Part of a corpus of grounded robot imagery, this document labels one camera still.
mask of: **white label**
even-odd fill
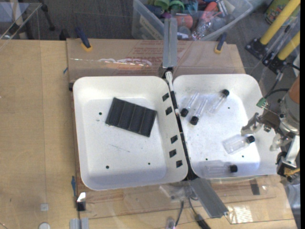
[[[140,24],[157,40],[163,40],[163,36],[145,19],[140,16]]]

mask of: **gray floor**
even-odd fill
[[[38,0],[24,0],[24,2],[38,2]],[[41,40],[59,40],[62,29],[66,29],[71,37],[76,37],[74,28],[81,26],[89,38],[103,39],[132,39],[132,0],[44,0],[48,5],[49,15],[56,29],[50,31],[48,23],[42,11],[38,13],[38,21],[32,21],[34,35]],[[241,55],[247,74],[251,74],[257,81],[260,81],[264,65],[244,49],[245,45],[253,38],[261,37],[270,24],[264,20],[264,11],[267,6],[262,5],[253,13],[240,20],[227,31],[227,43],[236,44]],[[289,38],[300,30],[297,24],[289,35]],[[280,30],[270,41],[269,46],[282,32]],[[299,52],[297,47],[287,58],[287,62],[293,62]],[[285,70],[283,79],[277,88],[289,88],[295,80],[295,73],[292,69]],[[275,82],[275,74],[267,70],[264,81],[265,89],[271,88]],[[283,97],[284,93],[279,92],[273,95],[273,100]],[[300,211],[296,210],[295,218],[300,228]]]

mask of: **black cap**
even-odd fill
[[[187,114],[189,113],[189,111],[187,110],[187,109],[182,109],[182,111],[181,111],[181,116],[182,117],[186,117],[187,116]]]
[[[248,139],[249,143],[253,143],[255,141],[255,138],[252,135],[248,136],[247,139]]]
[[[224,94],[226,97],[229,96],[230,92],[227,89],[224,89],[221,91],[222,94]]]
[[[191,124],[192,125],[197,125],[198,121],[199,121],[199,118],[196,117],[196,116],[193,116],[192,119],[191,119]]]
[[[237,169],[237,165],[230,165],[230,172],[231,173],[234,173],[234,172],[237,172],[238,169]]]

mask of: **yellow tube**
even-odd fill
[[[287,43],[287,45],[278,53],[280,60],[285,60],[289,54],[300,44],[300,31]]]
[[[269,29],[260,38],[260,42],[262,45],[267,45],[269,43],[269,41],[273,38],[273,36],[276,34],[276,32],[285,23],[286,19],[292,14],[292,12],[297,8],[297,6],[300,3],[301,3],[301,0],[290,0],[288,2],[288,4],[284,7],[282,12],[276,18],[276,20],[271,24]]]

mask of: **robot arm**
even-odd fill
[[[241,134],[253,134],[262,126],[267,132],[274,129],[276,135],[270,150],[281,148],[277,157],[277,173],[290,177],[299,171],[295,159],[300,150],[300,75],[280,101],[279,114],[270,111],[266,99],[262,100],[257,106],[264,109],[263,114],[255,113],[248,124],[242,127]]]

